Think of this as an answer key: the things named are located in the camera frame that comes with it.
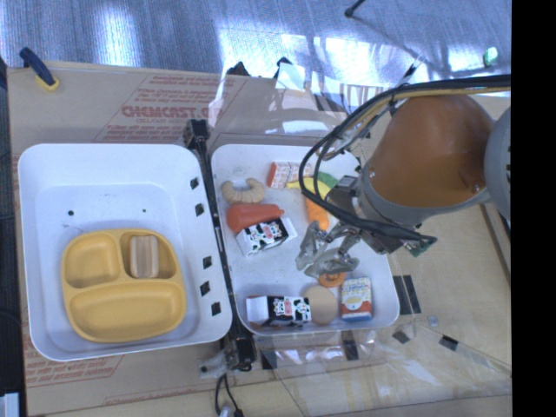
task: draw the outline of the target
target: cow print carton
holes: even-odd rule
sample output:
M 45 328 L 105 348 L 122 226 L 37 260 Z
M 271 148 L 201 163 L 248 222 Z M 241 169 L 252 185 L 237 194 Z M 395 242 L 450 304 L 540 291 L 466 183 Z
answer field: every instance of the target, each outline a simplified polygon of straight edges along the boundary
M 256 296 L 247 299 L 247 317 L 259 326 L 295 326 L 311 321 L 311 307 L 300 296 Z
M 367 277 L 345 280 L 341 285 L 341 318 L 361 321 L 372 317 L 371 280 Z

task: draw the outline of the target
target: beige curved toy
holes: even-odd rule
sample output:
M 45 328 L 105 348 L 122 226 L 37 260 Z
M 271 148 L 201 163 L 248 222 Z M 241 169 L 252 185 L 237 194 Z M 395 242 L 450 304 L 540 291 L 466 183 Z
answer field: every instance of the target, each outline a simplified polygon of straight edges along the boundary
M 264 198 L 264 185 L 255 178 L 248 178 L 246 181 L 249 189 L 238 190 L 231 181 L 226 181 L 222 185 L 222 195 L 230 204 L 256 204 Z

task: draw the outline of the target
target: yellow plate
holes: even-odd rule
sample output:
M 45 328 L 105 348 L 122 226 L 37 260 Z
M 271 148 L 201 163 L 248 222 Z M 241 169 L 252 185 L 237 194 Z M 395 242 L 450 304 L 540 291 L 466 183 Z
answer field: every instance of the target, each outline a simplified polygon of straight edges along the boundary
M 134 278 L 130 240 L 154 235 L 156 278 Z M 137 341 L 166 334 L 187 309 L 182 271 L 169 241 L 153 230 L 107 229 L 79 235 L 63 252 L 63 299 L 69 322 L 86 340 Z

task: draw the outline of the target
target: black hole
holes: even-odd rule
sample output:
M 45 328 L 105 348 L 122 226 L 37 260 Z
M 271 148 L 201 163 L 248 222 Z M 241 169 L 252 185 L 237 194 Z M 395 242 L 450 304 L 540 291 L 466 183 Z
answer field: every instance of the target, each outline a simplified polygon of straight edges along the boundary
M 206 295 L 208 292 L 210 292 L 210 284 L 208 281 L 204 282 L 201 287 L 201 296 Z
M 211 308 L 212 308 L 212 316 L 215 316 L 215 315 L 217 315 L 217 314 L 219 314 L 219 313 L 221 312 L 220 303 L 219 303 L 219 302 L 213 303 L 213 305 L 211 306 Z

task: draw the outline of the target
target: round beige toy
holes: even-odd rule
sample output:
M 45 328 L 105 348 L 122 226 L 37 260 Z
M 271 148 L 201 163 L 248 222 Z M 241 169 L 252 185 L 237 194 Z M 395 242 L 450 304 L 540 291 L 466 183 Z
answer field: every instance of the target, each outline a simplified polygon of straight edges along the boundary
M 303 292 L 303 296 L 309 299 L 311 320 L 315 324 L 328 324 L 340 313 L 340 304 L 328 288 L 311 286 Z

